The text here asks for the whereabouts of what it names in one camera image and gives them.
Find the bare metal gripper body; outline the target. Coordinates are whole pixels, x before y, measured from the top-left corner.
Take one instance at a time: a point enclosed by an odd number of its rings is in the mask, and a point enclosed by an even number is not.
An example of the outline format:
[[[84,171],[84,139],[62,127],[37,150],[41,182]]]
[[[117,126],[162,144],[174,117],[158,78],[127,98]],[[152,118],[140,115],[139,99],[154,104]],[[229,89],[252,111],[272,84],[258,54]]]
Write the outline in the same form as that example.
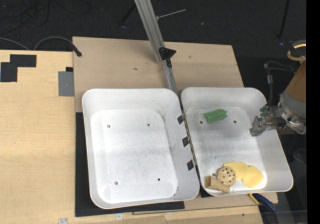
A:
[[[306,119],[294,113],[284,104],[266,104],[260,109],[260,120],[264,126],[275,129],[289,128],[298,134],[306,134]]]

